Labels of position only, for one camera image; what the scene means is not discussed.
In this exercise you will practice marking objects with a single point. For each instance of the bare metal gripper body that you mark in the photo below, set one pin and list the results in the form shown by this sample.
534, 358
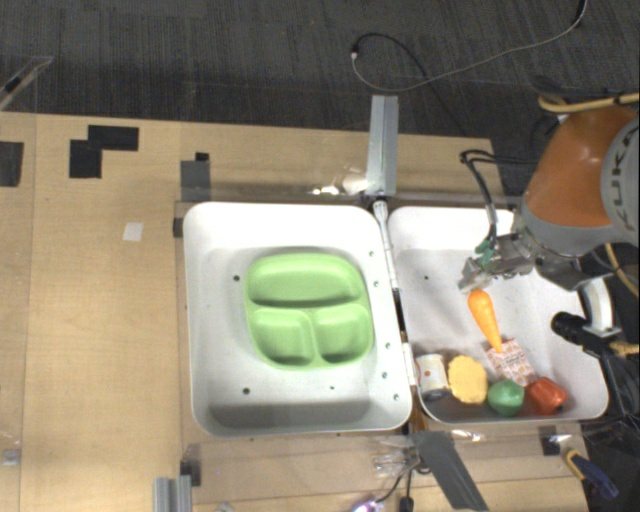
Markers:
512, 257

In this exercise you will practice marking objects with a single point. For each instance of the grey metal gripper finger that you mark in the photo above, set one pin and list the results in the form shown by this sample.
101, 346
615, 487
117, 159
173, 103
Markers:
470, 275
487, 279

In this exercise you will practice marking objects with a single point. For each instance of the orange carrot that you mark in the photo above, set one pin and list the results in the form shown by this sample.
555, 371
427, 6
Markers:
484, 312

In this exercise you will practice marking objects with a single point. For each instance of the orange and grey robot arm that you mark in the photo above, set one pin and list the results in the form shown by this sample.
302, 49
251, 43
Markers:
570, 170

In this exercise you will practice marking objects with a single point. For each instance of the white plastic tray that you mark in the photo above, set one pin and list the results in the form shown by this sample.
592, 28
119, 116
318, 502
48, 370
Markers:
440, 300
225, 350

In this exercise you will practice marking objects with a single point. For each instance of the thin black and white rod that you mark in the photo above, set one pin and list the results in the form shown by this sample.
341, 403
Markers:
389, 255

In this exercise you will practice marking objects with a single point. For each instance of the white carton with orange print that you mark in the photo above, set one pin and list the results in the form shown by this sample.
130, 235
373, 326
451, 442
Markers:
515, 365

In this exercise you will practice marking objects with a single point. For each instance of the yellow biscuit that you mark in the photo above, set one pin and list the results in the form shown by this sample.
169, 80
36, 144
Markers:
467, 380

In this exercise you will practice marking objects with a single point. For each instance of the white can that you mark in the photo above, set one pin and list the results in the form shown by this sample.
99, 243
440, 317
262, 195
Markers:
431, 375

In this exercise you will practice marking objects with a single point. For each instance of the green round toy fruit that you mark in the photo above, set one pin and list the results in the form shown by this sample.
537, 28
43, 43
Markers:
505, 397

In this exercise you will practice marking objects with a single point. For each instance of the green divided plate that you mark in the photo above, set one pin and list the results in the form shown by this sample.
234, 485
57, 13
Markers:
305, 310

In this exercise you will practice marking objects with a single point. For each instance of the black cylinder on white bracket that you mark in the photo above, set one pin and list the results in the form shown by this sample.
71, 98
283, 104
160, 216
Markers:
575, 327

